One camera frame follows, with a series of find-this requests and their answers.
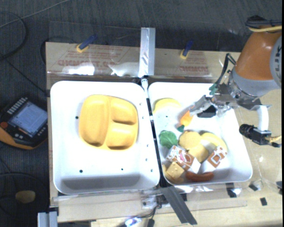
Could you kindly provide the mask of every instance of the handheld device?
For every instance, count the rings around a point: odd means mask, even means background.
[[[28,97],[21,97],[0,111],[0,141],[34,149],[48,137],[47,111]]]

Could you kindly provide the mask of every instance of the device screen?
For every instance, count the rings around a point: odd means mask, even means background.
[[[33,137],[47,121],[47,112],[31,102],[27,102],[23,108],[14,115],[8,123],[24,130]]]

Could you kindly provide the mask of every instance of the robotic arm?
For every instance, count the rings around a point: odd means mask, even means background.
[[[239,106],[257,111],[259,126],[243,124],[240,133],[259,145],[280,147],[274,141],[280,137],[271,137],[268,130],[268,108],[262,105],[260,97],[271,90],[281,89],[282,83],[282,26],[281,21],[267,21],[260,17],[252,17],[247,26],[253,34],[245,44],[238,61],[227,54],[221,76],[210,87],[209,97],[201,97],[189,109],[190,115],[201,115],[215,109],[217,115],[223,115],[231,108]],[[228,63],[234,67],[229,71],[226,83],[221,83]]]

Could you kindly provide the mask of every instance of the clear packing tape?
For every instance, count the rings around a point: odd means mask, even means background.
[[[50,28],[52,40],[46,45],[48,90],[60,80],[139,83],[140,29],[61,22],[51,22]],[[65,35],[60,34],[60,31],[70,33]],[[97,33],[98,40],[90,44],[86,51],[79,53],[76,46],[94,33]],[[76,43],[69,44],[69,41],[61,40],[62,36],[72,34],[76,35],[75,40],[72,38]],[[154,76],[149,78],[150,85],[157,81],[213,83],[221,73],[226,55],[225,52],[190,51],[189,57],[183,60],[179,56],[180,53],[181,50],[155,49]],[[237,59],[239,54],[231,53],[234,59]],[[280,135],[281,91],[268,93],[261,102],[265,105],[272,104],[269,109],[269,129],[273,135]],[[235,114],[239,125],[258,124],[257,113],[254,111],[238,108]],[[244,143],[252,165],[252,177],[244,182],[176,185],[190,210],[246,206],[248,203],[244,199],[244,192],[259,191],[263,184],[267,184],[272,190],[282,191],[282,148],[259,146],[246,138]],[[55,189],[51,180],[51,206],[75,207],[87,204],[95,210],[95,218],[113,218],[145,213],[160,201],[162,206],[159,213],[172,212],[172,208],[160,193],[160,187],[159,184],[156,188],[145,191],[63,195]],[[114,211],[97,211],[101,208]]]

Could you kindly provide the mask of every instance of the white tray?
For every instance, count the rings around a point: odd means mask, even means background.
[[[155,82],[149,86],[152,110],[156,100],[166,97],[176,99],[182,106],[182,108],[169,106],[162,108],[153,116],[162,163],[166,161],[165,157],[168,149],[160,145],[159,134],[163,130],[172,131],[179,138],[181,132],[176,129],[176,125],[179,123],[178,117],[180,113],[185,113],[203,95],[209,96],[208,88],[211,85],[203,83]],[[189,184],[244,182],[251,178],[252,165],[243,136],[239,133],[239,125],[234,110],[227,111],[222,117],[199,118],[194,116],[192,122],[185,130],[211,132],[222,138],[228,147],[228,155],[214,171],[214,178],[211,181]]]
[[[136,143],[126,150],[88,146],[79,138],[82,104],[90,95],[123,98],[137,109]],[[53,182],[64,194],[143,190],[160,179],[150,117],[143,89],[134,83],[60,81],[51,89]]]

